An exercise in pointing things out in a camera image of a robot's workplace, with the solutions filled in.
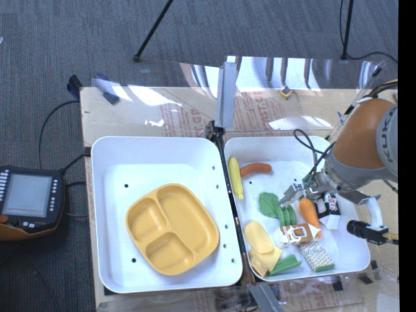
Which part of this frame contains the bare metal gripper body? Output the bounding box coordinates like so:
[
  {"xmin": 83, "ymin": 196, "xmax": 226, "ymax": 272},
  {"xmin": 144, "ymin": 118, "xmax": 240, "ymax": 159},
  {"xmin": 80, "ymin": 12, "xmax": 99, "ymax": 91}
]
[{"xmin": 301, "ymin": 170, "xmax": 339, "ymax": 202}]

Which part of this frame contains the green leafy vegetable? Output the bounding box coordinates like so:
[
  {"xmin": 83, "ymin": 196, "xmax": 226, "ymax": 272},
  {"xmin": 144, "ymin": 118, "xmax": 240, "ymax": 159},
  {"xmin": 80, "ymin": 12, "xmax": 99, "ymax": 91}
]
[{"xmin": 258, "ymin": 192, "xmax": 298, "ymax": 227}]

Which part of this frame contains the black and white carton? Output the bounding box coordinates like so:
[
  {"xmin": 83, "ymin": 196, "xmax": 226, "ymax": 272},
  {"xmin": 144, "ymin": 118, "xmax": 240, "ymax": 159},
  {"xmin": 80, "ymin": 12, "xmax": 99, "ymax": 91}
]
[{"xmin": 313, "ymin": 192, "xmax": 343, "ymax": 230}]

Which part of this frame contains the orange carrot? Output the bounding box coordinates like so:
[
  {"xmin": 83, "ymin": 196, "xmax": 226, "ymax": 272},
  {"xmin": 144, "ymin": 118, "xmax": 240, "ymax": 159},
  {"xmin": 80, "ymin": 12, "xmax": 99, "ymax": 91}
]
[{"xmin": 298, "ymin": 197, "xmax": 323, "ymax": 239}]

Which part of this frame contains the brown and white carton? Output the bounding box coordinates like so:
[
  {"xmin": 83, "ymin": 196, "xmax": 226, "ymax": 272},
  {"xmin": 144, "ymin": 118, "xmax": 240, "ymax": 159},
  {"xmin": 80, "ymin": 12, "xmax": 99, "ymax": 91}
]
[{"xmin": 274, "ymin": 222, "xmax": 322, "ymax": 249}]

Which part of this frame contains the orange sausage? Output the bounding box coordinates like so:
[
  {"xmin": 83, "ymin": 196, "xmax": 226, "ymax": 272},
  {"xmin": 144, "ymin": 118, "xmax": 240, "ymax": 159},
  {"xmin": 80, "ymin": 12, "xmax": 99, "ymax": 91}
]
[{"xmin": 239, "ymin": 162, "xmax": 273, "ymax": 178}]

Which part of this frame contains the yellow oval bread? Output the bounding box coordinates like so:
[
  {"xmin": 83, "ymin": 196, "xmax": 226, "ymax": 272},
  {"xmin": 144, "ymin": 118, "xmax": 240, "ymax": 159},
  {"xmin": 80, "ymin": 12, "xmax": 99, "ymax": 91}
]
[{"xmin": 243, "ymin": 220, "xmax": 275, "ymax": 255}]

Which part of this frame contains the yellow banana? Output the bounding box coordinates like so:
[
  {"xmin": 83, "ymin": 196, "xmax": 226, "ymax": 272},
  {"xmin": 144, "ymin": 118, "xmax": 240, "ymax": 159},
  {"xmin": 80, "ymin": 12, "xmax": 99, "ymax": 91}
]
[{"xmin": 227, "ymin": 156, "xmax": 245, "ymax": 201}]

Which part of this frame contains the white patterned packet green edge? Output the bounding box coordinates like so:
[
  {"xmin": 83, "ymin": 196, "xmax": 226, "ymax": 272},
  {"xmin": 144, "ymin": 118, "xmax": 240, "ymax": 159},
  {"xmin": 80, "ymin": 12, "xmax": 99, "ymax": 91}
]
[{"xmin": 298, "ymin": 240, "xmax": 336, "ymax": 273}]

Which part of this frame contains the yellow cheese slice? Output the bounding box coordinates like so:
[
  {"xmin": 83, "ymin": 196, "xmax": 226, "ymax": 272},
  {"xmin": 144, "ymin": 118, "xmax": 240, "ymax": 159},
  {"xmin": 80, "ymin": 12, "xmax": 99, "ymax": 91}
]
[{"xmin": 248, "ymin": 246, "xmax": 283, "ymax": 278}]

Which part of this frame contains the white plastic tray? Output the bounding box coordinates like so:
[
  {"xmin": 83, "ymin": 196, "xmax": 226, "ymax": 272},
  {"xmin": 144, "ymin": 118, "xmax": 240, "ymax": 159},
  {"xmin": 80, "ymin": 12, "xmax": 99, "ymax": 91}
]
[
  {"xmin": 224, "ymin": 135, "xmax": 372, "ymax": 283},
  {"xmin": 90, "ymin": 135, "xmax": 244, "ymax": 294}
]

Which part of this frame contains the yellow divided plate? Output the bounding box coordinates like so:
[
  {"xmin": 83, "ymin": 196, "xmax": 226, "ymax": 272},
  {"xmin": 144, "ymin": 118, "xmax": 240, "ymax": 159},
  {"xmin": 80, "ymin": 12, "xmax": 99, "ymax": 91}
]
[{"xmin": 125, "ymin": 183, "xmax": 221, "ymax": 277}]

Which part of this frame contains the brown cardboard board red print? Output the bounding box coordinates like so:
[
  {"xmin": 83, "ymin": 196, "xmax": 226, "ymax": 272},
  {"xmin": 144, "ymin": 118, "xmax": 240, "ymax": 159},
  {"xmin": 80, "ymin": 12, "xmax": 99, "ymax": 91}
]
[{"xmin": 79, "ymin": 86, "xmax": 399, "ymax": 312}]

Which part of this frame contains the black cylinder on white bracket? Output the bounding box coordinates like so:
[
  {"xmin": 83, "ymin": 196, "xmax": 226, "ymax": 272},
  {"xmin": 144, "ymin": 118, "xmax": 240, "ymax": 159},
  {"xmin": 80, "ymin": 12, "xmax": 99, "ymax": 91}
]
[{"xmin": 346, "ymin": 194, "xmax": 391, "ymax": 246}]

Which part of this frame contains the black block with wires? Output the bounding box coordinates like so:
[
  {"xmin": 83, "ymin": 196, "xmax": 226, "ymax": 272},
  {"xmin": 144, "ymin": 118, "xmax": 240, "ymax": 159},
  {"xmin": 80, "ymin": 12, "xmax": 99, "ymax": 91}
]
[{"xmin": 204, "ymin": 120, "xmax": 226, "ymax": 140}]

